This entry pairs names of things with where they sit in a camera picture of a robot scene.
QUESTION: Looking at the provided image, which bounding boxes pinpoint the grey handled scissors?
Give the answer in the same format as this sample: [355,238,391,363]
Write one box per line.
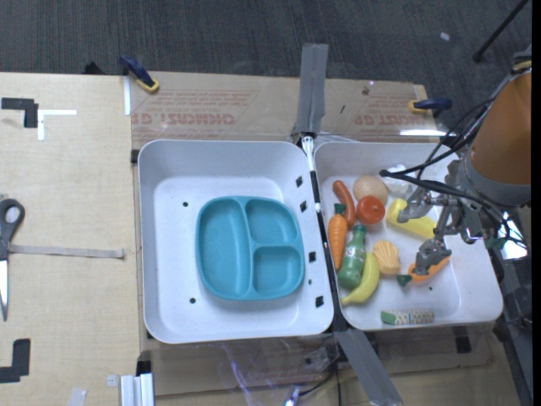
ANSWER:
[0,198,26,323]

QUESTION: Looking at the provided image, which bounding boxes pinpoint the red sausage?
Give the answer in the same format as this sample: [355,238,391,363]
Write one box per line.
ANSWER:
[332,179,357,230]

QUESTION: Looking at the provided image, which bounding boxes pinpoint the orange carrot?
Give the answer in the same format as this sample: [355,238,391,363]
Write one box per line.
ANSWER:
[396,255,451,288]
[327,203,349,272]

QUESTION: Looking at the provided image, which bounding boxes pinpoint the brown cardboard board red print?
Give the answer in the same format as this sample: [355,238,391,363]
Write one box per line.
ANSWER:
[128,71,495,397]

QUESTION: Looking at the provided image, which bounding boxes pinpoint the red tomato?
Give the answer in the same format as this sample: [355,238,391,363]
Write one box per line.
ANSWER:
[356,195,386,227]

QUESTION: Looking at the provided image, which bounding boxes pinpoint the yellow ridged biscuit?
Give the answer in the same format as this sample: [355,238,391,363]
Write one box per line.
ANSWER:
[372,239,402,276]

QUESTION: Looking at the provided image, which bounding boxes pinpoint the blue divided plate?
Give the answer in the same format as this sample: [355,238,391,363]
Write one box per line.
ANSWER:
[194,195,306,302]

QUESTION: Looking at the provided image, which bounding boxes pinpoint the pale yellow oblong toy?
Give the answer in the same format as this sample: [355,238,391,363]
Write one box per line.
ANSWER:
[385,198,439,239]

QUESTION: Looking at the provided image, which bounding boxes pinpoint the yellow banana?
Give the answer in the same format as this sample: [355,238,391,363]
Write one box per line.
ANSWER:
[340,251,381,307]

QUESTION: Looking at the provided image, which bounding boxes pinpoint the green and white carton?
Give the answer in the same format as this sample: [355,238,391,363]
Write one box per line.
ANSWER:
[380,309,435,326]

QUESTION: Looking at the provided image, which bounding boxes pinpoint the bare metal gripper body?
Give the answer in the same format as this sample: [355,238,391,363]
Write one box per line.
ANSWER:
[427,158,509,245]

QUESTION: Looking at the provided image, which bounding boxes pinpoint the white plastic tray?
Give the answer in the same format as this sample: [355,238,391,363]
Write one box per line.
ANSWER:
[313,140,505,332]
[137,139,336,345]

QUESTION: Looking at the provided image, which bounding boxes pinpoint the green bottle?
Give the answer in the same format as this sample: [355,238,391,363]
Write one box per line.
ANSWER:
[336,225,368,290]

